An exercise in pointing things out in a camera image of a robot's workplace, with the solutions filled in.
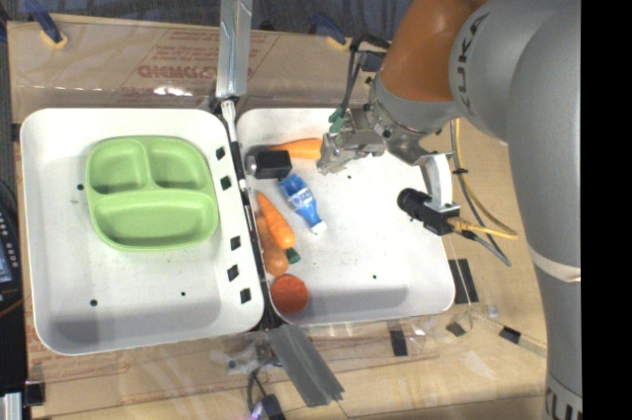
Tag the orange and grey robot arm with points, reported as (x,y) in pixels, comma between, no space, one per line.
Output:
(538,77)

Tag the brown cardboard board, red print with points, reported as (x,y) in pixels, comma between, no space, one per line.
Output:
(123,62)

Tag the black cylinder on white bracket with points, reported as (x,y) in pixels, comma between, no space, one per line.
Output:
(428,208)

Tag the round orange toy fruit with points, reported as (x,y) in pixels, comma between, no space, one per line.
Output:
(289,293)

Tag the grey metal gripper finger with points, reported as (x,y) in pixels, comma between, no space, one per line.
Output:
(334,144)
(332,165)

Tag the blue plastic bottle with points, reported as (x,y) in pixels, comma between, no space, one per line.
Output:
(298,200)

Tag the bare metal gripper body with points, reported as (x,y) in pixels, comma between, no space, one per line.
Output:
(365,139)

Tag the white plastic tray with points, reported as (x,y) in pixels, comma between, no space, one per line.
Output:
(148,299)
(375,250)

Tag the orange carrot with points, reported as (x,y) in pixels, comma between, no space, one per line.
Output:
(274,260)
(301,148)
(276,223)

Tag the green divided plate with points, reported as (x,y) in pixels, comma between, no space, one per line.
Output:
(148,220)

